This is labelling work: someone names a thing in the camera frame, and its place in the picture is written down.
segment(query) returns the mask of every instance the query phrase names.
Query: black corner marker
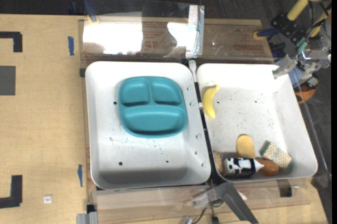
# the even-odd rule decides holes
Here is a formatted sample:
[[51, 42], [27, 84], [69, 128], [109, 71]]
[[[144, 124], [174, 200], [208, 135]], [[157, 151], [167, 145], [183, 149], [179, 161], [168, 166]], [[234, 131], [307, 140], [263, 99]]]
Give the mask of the black corner marker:
[[13, 52], [22, 52], [22, 34], [20, 32], [1, 32], [0, 38], [12, 38], [13, 39]]
[[12, 176], [11, 196], [0, 198], [0, 209], [19, 207], [22, 203], [22, 176]]

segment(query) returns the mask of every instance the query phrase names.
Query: wooden surface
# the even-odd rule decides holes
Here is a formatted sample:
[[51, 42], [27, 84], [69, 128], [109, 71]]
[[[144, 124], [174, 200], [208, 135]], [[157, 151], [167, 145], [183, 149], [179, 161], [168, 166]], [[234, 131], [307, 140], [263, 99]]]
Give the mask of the wooden surface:
[[[11, 175], [23, 175], [23, 203], [0, 209], [0, 223], [76, 223], [76, 214], [86, 209], [80, 19], [0, 15], [0, 31], [23, 34], [23, 53], [13, 53], [12, 41], [0, 39], [0, 65], [16, 66], [16, 95], [0, 96], [0, 197], [9, 196]], [[68, 36], [75, 40], [74, 56], [68, 50]], [[253, 213], [260, 223], [326, 223], [317, 191], [308, 189], [309, 204]], [[46, 194], [53, 195], [53, 203], [43, 203]], [[220, 214], [219, 219], [237, 221], [233, 213]], [[180, 219], [146, 223], [180, 223]], [[210, 216], [200, 223], [211, 223]]]

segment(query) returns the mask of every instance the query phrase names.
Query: white square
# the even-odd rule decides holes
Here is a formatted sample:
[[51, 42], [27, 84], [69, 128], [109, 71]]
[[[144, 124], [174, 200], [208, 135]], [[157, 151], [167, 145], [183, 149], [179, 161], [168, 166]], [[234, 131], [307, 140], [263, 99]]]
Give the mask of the white square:
[[43, 195], [43, 203], [52, 203], [53, 202], [53, 195]]

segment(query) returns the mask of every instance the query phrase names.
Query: toy banana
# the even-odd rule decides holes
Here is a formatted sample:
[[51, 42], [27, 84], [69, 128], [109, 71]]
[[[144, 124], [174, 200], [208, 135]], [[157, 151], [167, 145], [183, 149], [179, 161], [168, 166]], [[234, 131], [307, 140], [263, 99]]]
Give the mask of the toy banana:
[[208, 88], [204, 95], [202, 96], [202, 103], [204, 106], [204, 111], [207, 116], [210, 118], [215, 118], [215, 110], [213, 107], [213, 98], [215, 95], [215, 92], [219, 90], [220, 86]]

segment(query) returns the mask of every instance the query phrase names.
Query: blue tape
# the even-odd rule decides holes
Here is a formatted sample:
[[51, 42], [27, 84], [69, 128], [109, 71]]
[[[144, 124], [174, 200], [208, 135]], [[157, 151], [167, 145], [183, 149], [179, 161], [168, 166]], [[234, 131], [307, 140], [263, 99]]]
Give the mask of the blue tape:
[[82, 165], [78, 165], [78, 170], [77, 170], [78, 178], [80, 179], [80, 185], [83, 187], [83, 171], [82, 171]]
[[70, 56], [75, 55], [74, 54], [74, 38], [72, 36], [68, 37], [68, 48], [69, 48], [69, 52], [70, 52]]

